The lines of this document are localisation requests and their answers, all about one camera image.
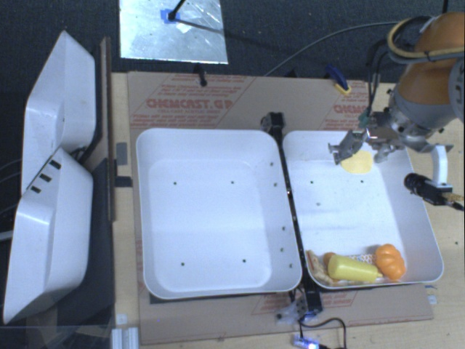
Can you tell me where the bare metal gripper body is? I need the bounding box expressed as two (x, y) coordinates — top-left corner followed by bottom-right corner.
(366, 109), (439, 153)

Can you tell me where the yellow round biscuit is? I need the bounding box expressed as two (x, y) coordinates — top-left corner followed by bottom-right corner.
(340, 150), (374, 175)

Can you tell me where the white plastic tray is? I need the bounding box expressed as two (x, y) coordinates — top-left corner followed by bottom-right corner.
(282, 129), (445, 289)
(135, 127), (303, 300)

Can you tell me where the thin black rod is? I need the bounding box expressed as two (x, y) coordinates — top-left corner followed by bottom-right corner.
(274, 127), (310, 294)

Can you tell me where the orange toy pumpkin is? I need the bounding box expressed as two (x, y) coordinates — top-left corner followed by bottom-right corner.
(374, 244), (406, 281)

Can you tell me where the yellow squeeze bottle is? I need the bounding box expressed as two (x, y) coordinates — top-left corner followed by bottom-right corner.
(327, 254), (383, 282)

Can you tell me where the brown cardboard board red print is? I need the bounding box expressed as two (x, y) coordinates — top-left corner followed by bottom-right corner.
(126, 71), (436, 345)

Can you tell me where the square metal plate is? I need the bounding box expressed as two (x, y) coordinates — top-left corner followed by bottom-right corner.
(118, 0), (229, 65)

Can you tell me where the black cylinder on white bracket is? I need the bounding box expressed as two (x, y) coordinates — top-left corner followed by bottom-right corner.
(404, 143), (456, 206)

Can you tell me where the black block with thin wires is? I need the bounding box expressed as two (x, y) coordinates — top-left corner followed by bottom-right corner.
(260, 111), (285, 134)
(304, 287), (323, 316)

